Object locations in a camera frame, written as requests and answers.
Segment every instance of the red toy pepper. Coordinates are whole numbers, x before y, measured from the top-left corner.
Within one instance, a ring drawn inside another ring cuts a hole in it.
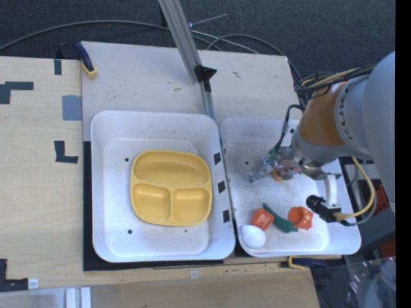
[[[250,225],[266,230],[273,222],[274,216],[271,213],[268,213],[264,208],[258,208],[254,211]]]

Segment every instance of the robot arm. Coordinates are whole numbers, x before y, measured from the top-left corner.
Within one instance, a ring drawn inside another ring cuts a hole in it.
[[[276,180],[304,173],[329,181],[321,166],[338,157],[358,157],[374,161],[387,197],[395,202],[395,52],[375,67],[327,76],[305,88],[304,82],[297,93],[310,92],[312,97],[292,145],[281,146],[280,139],[250,174],[250,181],[268,173]],[[287,122],[286,115],[283,133]],[[322,201],[309,197],[307,204],[326,221],[336,221],[339,211],[332,193]]]

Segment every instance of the yellow plate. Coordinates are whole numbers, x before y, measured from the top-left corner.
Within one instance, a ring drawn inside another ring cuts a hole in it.
[[[134,212],[147,223],[197,225],[211,211],[210,169],[196,154],[147,150],[133,161],[130,195]]]

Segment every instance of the white toy egg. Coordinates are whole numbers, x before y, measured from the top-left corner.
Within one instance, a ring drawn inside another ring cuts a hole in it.
[[[241,228],[244,243],[252,249],[261,248],[266,241],[264,230],[254,225],[244,225]]]

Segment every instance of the white tray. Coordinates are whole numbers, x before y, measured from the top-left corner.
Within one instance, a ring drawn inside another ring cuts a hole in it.
[[[202,114],[104,111],[91,123],[92,241],[109,262],[224,259],[235,245],[231,206],[216,123]],[[209,165],[213,206],[203,223],[167,227],[141,221],[130,201],[134,158],[149,149],[188,151]],[[223,182],[226,189],[219,190]]]
[[[291,120],[290,126],[297,121]],[[306,198],[311,195],[325,197],[324,182],[316,182],[305,175],[276,182],[270,175],[250,183],[249,173],[278,141],[283,127],[282,119],[258,119],[230,117],[221,125],[221,139],[225,152],[225,166],[229,181],[232,208],[238,237],[243,249],[254,257],[277,257],[289,255],[343,255],[358,251],[361,237],[358,227],[344,227],[338,223],[326,223],[314,214],[309,230],[283,233],[274,225],[265,231],[267,241],[258,249],[250,249],[241,238],[241,227],[248,225],[255,209],[266,203],[277,214],[287,218],[294,206],[306,207]],[[290,144],[288,134],[283,145]],[[330,173],[341,173],[338,161],[323,167]],[[337,180],[338,204],[342,212],[352,212],[351,202],[343,177]]]

